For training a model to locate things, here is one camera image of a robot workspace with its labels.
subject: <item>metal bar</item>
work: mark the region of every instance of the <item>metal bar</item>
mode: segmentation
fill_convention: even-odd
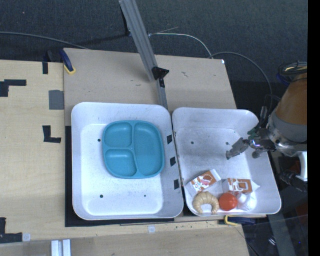
[[[143,20],[141,18],[138,5],[135,0],[119,0],[122,12],[126,19],[128,28],[133,37],[135,46],[141,56],[142,62],[146,69],[148,78],[151,82],[155,81],[152,69],[157,67],[157,60],[152,49],[149,37]],[[159,79],[157,79],[157,93],[159,104],[168,109],[168,102],[165,87],[162,86]]]

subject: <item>yellow clip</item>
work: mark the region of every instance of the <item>yellow clip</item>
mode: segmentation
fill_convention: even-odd
[[[73,71],[70,71],[70,70],[67,68],[66,65],[64,65],[63,67],[64,67],[64,70],[65,70],[70,76],[73,76],[73,75],[77,72],[77,70],[74,68],[74,66],[72,66]]]
[[[227,225],[229,225],[229,226],[234,226],[234,227],[238,226],[237,223],[229,222],[229,221],[228,221],[228,217],[233,217],[233,216],[232,216],[232,215],[230,215],[230,216],[224,216],[224,223],[225,223],[225,224],[227,224]]]

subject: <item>blue compartment plate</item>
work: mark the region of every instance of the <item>blue compartment plate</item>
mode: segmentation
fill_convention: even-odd
[[[146,121],[116,121],[103,131],[103,159],[118,178],[145,179],[165,167],[165,150],[158,128]]]

